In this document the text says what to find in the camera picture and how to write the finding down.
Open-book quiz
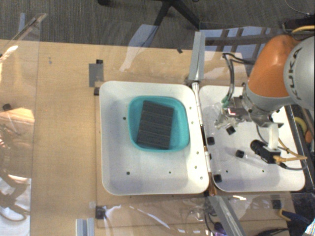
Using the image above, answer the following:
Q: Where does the black cylinder on white bracket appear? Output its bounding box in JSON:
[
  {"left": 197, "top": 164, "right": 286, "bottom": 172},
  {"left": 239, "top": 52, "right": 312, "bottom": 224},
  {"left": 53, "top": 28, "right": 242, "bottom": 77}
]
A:
[{"left": 250, "top": 123, "right": 284, "bottom": 164}]

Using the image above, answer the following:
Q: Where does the thin black and white rod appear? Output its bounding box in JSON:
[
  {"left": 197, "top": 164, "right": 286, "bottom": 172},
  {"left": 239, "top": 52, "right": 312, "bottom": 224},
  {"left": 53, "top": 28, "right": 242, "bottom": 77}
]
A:
[{"left": 191, "top": 82, "right": 215, "bottom": 197}]

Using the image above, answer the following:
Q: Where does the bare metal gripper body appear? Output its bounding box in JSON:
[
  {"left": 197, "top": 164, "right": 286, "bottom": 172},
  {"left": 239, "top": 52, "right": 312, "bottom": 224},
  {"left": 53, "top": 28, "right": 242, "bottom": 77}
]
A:
[{"left": 227, "top": 96, "right": 284, "bottom": 128}]

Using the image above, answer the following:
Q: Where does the black ribbed rectangular block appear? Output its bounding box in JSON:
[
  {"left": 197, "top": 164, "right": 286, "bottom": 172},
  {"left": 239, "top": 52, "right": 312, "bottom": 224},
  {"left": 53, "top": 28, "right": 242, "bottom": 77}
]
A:
[{"left": 136, "top": 100, "right": 175, "bottom": 150}]

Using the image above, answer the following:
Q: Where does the white plastic tray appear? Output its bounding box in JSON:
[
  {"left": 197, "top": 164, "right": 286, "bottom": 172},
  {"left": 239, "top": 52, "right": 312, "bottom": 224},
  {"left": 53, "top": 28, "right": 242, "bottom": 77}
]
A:
[
  {"left": 99, "top": 80, "right": 210, "bottom": 197},
  {"left": 198, "top": 85, "right": 307, "bottom": 193}
]

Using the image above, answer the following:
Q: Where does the teal plastic bowl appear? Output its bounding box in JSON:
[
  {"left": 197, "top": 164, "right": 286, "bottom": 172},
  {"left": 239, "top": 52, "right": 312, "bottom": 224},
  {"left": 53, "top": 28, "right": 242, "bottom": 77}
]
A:
[{"left": 127, "top": 95, "right": 190, "bottom": 153}]

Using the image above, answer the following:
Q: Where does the clear plastic bottle black cap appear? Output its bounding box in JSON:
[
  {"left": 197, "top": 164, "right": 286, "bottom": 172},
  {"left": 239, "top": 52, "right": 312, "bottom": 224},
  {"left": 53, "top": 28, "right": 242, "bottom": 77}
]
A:
[
  {"left": 235, "top": 149, "right": 259, "bottom": 163},
  {"left": 211, "top": 145, "right": 223, "bottom": 183},
  {"left": 205, "top": 112, "right": 216, "bottom": 147},
  {"left": 213, "top": 101, "right": 236, "bottom": 136}
]

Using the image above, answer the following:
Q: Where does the yellow banana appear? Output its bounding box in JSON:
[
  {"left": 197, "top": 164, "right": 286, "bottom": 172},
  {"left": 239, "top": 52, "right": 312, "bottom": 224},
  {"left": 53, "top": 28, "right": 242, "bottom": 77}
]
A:
[{"left": 295, "top": 117, "right": 309, "bottom": 133}]

